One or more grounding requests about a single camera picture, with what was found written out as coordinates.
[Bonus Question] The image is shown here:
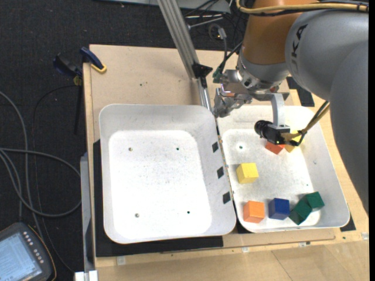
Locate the red cube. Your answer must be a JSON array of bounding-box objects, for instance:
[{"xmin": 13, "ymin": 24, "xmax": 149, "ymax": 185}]
[{"xmin": 264, "ymin": 140, "xmax": 286, "ymax": 155}]

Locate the blue cube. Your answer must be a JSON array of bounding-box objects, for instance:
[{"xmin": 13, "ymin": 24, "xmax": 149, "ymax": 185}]
[{"xmin": 268, "ymin": 197, "xmax": 291, "ymax": 221}]

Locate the green cube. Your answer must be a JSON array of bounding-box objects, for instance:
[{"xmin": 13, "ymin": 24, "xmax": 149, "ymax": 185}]
[
  {"xmin": 288, "ymin": 200, "xmax": 313, "ymax": 226},
  {"xmin": 302, "ymin": 191, "xmax": 326, "ymax": 210}
]

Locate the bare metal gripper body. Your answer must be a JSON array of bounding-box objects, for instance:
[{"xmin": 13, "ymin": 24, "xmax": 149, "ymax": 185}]
[{"xmin": 214, "ymin": 68, "xmax": 291, "ymax": 107}]

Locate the white plastic tray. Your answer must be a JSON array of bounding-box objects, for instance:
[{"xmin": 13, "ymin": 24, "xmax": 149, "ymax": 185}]
[
  {"xmin": 216, "ymin": 104, "xmax": 351, "ymax": 234},
  {"xmin": 98, "ymin": 103, "xmax": 237, "ymax": 245}
]

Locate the pale wood board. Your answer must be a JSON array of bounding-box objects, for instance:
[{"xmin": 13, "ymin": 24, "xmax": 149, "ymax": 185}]
[{"xmin": 88, "ymin": 44, "xmax": 336, "ymax": 259}]

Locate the yellow cube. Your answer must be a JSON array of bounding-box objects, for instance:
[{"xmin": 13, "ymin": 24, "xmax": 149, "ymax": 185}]
[
  {"xmin": 236, "ymin": 162, "xmax": 260, "ymax": 185},
  {"xmin": 284, "ymin": 130, "xmax": 306, "ymax": 153}
]

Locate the orange cube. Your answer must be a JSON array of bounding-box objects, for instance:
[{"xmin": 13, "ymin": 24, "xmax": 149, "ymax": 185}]
[{"xmin": 243, "ymin": 200, "xmax": 266, "ymax": 224}]

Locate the black cylinder on white bracket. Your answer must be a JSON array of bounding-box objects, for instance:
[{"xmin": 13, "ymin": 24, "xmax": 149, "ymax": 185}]
[{"xmin": 254, "ymin": 93, "xmax": 292, "ymax": 145}]

